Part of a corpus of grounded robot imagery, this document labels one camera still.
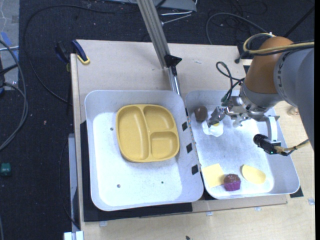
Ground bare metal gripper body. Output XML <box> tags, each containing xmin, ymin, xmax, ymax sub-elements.
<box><xmin>219</xmin><ymin>95</ymin><xmax>270</xmax><ymax>122</ymax></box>

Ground white fried egg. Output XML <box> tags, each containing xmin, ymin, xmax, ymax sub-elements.
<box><xmin>201</xmin><ymin>119</ymin><xmax>225</xmax><ymax>138</ymax></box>

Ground brown round toy food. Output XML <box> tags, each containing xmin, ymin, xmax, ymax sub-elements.
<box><xmin>193</xmin><ymin>105</ymin><xmax>209</xmax><ymax>123</ymax></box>

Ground white plastic tray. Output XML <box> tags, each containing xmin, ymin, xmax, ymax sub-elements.
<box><xmin>84</xmin><ymin>89</ymin><xmax>205</xmax><ymax>212</ymax></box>
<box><xmin>185</xmin><ymin>89</ymin><xmax>301</xmax><ymax>201</ymax></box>

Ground yellow oval chip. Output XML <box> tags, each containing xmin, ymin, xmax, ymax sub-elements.
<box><xmin>240</xmin><ymin>164</ymin><xmax>267</xmax><ymax>185</ymax></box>

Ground yellow cheese slice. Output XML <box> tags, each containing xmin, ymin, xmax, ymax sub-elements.
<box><xmin>201</xmin><ymin>162</ymin><xmax>226</xmax><ymax>188</ymax></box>

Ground purple cupcake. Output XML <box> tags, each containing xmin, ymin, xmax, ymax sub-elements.
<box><xmin>222</xmin><ymin>173</ymin><xmax>242</xmax><ymax>192</ymax></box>

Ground yellow divided plate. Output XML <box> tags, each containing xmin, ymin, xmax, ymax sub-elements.
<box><xmin>115</xmin><ymin>103</ymin><xmax>181</xmax><ymax>164</ymax></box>

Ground brown cardboard board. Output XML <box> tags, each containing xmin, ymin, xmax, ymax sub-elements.
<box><xmin>75</xmin><ymin>39</ymin><xmax>288</xmax><ymax>218</ymax></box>

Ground black cylinder on white bracket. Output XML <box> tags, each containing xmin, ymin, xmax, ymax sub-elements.
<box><xmin>252</xmin><ymin>115</ymin><xmax>282</xmax><ymax>156</ymax></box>

